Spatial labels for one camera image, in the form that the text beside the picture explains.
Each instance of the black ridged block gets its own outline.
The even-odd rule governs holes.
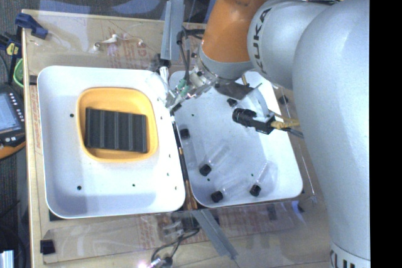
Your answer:
[[[147,153],[146,116],[110,110],[85,110],[85,146]]]

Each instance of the white tray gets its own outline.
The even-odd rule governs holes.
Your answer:
[[[111,68],[59,67],[38,76],[46,202],[61,218],[171,212],[185,199],[182,169],[171,117],[147,82],[151,72]],[[141,161],[100,162],[80,147],[77,99],[88,88],[124,87],[144,93],[153,106],[159,145]]]
[[[170,85],[173,87],[182,78],[183,72],[174,73]],[[256,72],[246,73],[246,79],[254,88],[261,84],[258,90],[268,108],[280,114],[272,85]],[[192,152],[188,146],[183,147],[195,199],[203,206],[216,208],[298,196],[303,182],[288,134],[274,130],[266,135],[256,132],[253,127],[235,123],[232,113],[236,107],[258,111],[261,106],[256,105],[257,99],[253,95],[247,96],[236,107],[230,107],[227,99],[212,88],[196,99],[184,101],[175,112],[178,128],[190,131],[195,151]],[[229,158],[208,176],[202,176],[198,169],[204,156],[222,144],[229,146]],[[269,178],[265,180],[260,195],[252,196],[249,188],[266,163],[270,167]],[[213,202],[211,193],[230,181],[236,182],[236,194],[218,203]]]

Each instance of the blue clamp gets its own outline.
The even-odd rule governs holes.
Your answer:
[[[48,34],[47,29],[38,24],[38,22],[29,14],[19,13],[15,19],[15,24],[22,28],[32,29],[31,35],[43,40]]]

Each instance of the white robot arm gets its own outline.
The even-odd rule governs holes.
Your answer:
[[[247,70],[293,90],[328,209],[332,267],[370,267],[369,0],[217,0],[176,94],[198,96]]]

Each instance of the black cap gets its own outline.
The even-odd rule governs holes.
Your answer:
[[[180,130],[180,137],[183,140],[189,139],[190,138],[190,131],[188,129],[182,129]]]
[[[223,198],[224,195],[220,191],[215,191],[213,194],[211,194],[211,199],[213,202],[220,202]]]
[[[260,191],[261,191],[261,188],[258,185],[253,185],[250,189],[250,194],[252,196],[258,196]]]
[[[200,173],[203,176],[207,176],[211,171],[212,171],[212,169],[208,164],[205,164],[200,168]]]

